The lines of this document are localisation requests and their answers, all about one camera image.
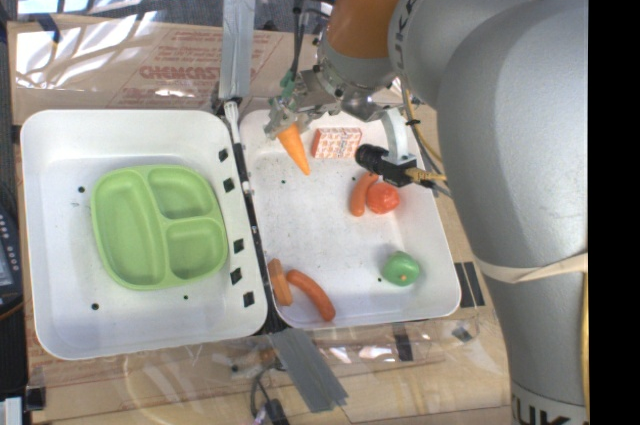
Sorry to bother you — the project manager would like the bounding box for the orange carrot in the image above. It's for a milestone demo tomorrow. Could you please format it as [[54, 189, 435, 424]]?
[[276, 122, 313, 177]]

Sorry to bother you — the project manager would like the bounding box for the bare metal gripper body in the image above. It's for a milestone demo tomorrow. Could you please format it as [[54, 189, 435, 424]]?
[[285, 65, 375, 121]]

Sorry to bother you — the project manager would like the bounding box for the green round toy fruit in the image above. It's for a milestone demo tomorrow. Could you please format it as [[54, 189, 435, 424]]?
[[381, 250, 422, 288]]

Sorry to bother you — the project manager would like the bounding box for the orange and white carton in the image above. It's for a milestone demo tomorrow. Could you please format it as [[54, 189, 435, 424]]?
[[310, 127, 363, 161]]

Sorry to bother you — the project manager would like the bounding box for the red tomato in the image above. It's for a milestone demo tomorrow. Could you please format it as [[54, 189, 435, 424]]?
[[365, 182, 401, 216]]

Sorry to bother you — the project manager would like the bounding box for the brown cardboard board red print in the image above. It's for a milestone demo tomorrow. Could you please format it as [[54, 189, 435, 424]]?
[[6, 19, 512, 425]]

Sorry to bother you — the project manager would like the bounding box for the orange sausage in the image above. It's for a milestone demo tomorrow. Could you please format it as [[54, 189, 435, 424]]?
[[349, 171, 380, 218], [285, 268, 337, 323]]

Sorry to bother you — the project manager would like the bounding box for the green divided plate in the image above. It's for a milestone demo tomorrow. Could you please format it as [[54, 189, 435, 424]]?
[[89, 164, 230, 292]]

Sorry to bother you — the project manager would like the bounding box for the orange round biscuit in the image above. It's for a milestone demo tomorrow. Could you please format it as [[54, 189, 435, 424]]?
[[266, 257, 295, 308]]

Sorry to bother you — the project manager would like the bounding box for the white plastic tray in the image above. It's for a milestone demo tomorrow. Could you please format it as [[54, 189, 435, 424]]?
[[19, 108, 269, 361], [238, 108, 463, 331]]

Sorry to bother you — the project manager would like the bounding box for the black block with thin wires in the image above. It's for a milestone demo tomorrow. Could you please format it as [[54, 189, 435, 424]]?
[[263, 399, 290, 425]]

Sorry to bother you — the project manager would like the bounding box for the black cylinder on white bracket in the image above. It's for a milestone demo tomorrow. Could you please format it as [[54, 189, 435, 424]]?
[[354, 105, 419, 188]]

